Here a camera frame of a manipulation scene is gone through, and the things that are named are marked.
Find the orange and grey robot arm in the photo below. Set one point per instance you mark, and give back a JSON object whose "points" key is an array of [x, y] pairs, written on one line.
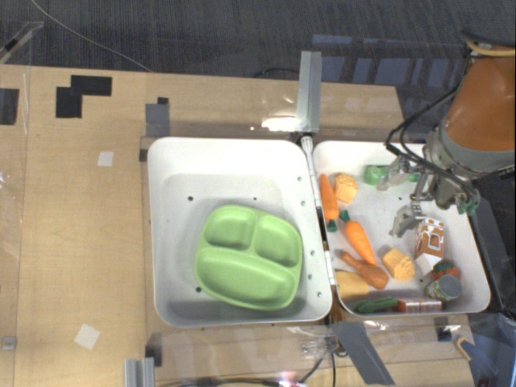
{"points": [[483, 95]]}

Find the white plastic tray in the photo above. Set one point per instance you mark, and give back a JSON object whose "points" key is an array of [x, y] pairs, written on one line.
{"points": [[379, 220], [181, 167]]}

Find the green cube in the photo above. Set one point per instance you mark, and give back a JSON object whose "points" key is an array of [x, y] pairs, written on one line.
{"points": [[373, 173]]}

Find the green can with grey lid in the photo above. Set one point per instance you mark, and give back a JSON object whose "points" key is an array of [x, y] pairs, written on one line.
{"points": [[445, 289]]}

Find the brown chicken drumstick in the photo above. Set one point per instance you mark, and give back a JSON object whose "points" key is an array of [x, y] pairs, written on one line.
{"points": [[371, 274]]}

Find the orange carrot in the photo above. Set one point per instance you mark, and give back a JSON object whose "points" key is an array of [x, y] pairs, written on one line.
{"points": [[328, 200], [359, 238]]}

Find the pale wood board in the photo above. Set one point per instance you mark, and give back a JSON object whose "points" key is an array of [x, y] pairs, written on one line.
{"points": [[225, 111]]}

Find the green divided plate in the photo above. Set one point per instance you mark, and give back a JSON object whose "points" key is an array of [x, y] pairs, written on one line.
{"points": [[242, 272]]}

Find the brown and white carton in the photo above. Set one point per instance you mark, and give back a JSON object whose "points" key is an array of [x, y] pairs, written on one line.
{"points": [[430, 242]]}

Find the yellow corn piece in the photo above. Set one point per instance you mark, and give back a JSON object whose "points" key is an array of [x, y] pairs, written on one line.
{"points": [[399, 265], [346, 188]]}

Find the green pea pod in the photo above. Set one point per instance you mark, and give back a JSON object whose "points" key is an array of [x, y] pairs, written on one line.
{"points": [[377, 305]]}

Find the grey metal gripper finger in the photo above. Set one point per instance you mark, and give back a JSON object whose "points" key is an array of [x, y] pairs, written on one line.
{"points": [[395, 173], [405, 220]]}

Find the red strawberry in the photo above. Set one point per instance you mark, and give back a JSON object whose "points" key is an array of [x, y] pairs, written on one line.
{"points": [[445, 269]]}

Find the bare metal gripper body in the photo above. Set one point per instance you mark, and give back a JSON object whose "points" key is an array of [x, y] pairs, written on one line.
{"points": [[451, 184]]}

